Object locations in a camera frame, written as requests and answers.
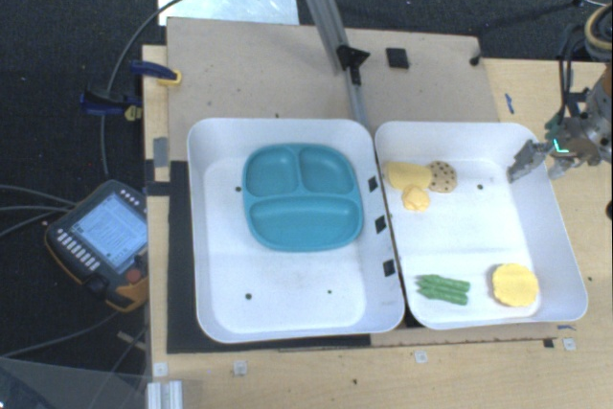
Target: green beans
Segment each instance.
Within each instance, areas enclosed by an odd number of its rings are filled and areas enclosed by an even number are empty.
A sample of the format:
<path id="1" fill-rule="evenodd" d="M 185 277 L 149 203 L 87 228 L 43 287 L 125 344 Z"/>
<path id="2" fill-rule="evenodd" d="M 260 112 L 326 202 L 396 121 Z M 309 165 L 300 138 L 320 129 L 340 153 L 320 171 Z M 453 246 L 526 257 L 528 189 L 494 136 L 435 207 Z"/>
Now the green beans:
<path id="1" fill-rule="evenodd" d="M 430 300 L 443 300 L 451 304 L 465 306 L 468 303 L 467 292 L 470 283 L 461 280 L 443 278 L 439 275 L 423 275 L 418 280 L 418 293 Z"/>

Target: green light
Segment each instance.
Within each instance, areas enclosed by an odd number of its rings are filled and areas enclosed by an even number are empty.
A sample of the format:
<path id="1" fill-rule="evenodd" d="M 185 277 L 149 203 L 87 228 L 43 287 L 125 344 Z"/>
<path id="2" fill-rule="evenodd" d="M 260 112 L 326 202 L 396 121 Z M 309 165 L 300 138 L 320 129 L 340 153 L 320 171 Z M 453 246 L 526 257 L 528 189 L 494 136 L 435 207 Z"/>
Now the green light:
<path id="1" fill-rule="evenodd" d="M 568 153 L 570 150 L 568 148 L 560 148 L 559 143 L 557 142 L 557 138 L 554 139 L 554 147 L 556 148 L 557 153 Z"/>

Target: screen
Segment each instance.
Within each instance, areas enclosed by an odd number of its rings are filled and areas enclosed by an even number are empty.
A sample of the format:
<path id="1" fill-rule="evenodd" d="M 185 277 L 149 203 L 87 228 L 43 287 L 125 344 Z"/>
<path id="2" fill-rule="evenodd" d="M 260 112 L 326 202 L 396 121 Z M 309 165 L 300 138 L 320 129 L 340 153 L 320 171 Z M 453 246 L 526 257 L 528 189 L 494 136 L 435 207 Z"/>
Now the screen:
<path id="1" fill-rule="evenodd" d="M 147 243 L 147 224 L 115 193 L 71 227 L 118 272 Z"/>

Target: robot end effector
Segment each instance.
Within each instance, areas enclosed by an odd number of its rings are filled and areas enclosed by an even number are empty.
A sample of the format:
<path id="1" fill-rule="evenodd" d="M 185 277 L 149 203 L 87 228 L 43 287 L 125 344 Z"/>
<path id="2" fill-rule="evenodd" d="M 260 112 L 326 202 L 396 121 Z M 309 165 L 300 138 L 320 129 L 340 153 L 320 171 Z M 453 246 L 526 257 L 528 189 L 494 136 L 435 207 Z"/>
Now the robot end effector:
<path id="1" fill-rule="evenodd" d="M 566 31 L 559 58 L 562 106 L 545 125 L 546 142 L 529 140 L 515 155 L 514 164 L 507 170 L 510 182 L 540 166 L 547 155 L 555 159 L 549 169 L 551 179 L 583 163 L 589 166 L 597 166 L 601 161 L 611 163 L 611 26 L 609 4 L 594 12 L 584 29 L 576 26 Z M 571 93 L 572 56 L 583 46 L 592 58 L 608 64 L 591 90 Z"/>

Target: cookie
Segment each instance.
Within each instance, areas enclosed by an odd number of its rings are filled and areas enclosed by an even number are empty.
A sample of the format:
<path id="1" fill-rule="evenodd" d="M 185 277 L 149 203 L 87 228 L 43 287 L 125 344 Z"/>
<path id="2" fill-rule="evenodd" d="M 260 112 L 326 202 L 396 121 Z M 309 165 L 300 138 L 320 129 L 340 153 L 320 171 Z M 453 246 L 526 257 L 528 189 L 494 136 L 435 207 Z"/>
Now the cookie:
<path id="1" fill-rule="evenodd" d="M 432 171 L 432 179 L 428 184 L 430 191 L 435 193 L 451 193 L 458 186 L 458 174 L 446 162 L 436 160 L 428 164 Z"/>
<path id="2" fill-rule="evenodd" d="M 430 206 L 430 196 L 423 189 L 410 184 L 402 192 L 402 204 L 412 212 L 425 212 Z"/>
<path id="3" fill-rule="evenodd" d="M 536 300 L 538 280 L 521 264 L 503 264 L 491 275 L 494 297 L 509 307 L 527 307 Z"/>
<path id="4" fill-rule="evenodd" d="M 429 168 L 408 162 L 388 162 L 386 174 L 390 184 L 397 190 L 404 190 L 409 185 L 425 190 L 432 181 L 432 171 Z"/>

